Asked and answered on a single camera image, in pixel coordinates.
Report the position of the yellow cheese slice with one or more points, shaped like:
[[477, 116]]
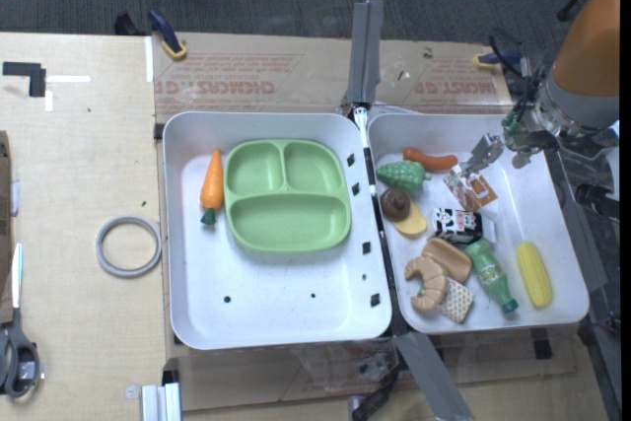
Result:
[[415, 224]]

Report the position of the green plastic bottle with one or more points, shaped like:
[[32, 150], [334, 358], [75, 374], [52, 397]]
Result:
[[490, 273]]

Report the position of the orange and white carton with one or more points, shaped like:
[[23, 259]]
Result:
[[473, 192]]

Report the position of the black and white milk carton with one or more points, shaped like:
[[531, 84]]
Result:
[[456, 224]]

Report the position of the green divided plate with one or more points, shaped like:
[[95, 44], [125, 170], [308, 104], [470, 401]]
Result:
[[288, 217]]

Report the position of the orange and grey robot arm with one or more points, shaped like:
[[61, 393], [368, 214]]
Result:
[[586, 54]]

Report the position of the white packet with orange print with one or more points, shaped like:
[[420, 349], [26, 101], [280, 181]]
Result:
[[458, 303]]

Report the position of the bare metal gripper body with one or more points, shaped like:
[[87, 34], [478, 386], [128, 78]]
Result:
[[567, 133]]

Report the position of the brown doughnut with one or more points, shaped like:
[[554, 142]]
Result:
[[395, 204]]

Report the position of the tan croissant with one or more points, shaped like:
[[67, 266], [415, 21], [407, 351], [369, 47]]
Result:
[[431, 281]]

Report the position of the tan hot dog bun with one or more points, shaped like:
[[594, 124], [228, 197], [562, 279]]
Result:
[[448, 256]]

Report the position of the thin black and white rod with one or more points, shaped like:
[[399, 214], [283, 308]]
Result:
[[373, 182]]

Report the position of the grey tape roll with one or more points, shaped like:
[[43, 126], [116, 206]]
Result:
[[102, 256]]

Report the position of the yellow corn cob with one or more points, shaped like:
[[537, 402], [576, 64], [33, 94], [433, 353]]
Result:
[[534, 273]]

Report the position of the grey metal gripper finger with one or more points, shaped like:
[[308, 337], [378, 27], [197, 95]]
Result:
[[487, 152], [521, 160]]

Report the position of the black cylinder on white bracket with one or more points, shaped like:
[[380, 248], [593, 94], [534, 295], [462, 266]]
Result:
[[599, 201]]

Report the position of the brown cardboard board red print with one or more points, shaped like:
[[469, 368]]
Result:
[[296, 74]]

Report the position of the orange sausage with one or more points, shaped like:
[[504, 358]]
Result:
[[429, 160]]

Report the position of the green grapes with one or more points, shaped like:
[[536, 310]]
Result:
[[401, 175]]

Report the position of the white plastic tray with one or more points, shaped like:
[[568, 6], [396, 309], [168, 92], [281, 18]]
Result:
[[522, 212], [276, 296]]

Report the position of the orange carrot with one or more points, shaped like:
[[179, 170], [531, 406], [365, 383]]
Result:
[[213, 185]]

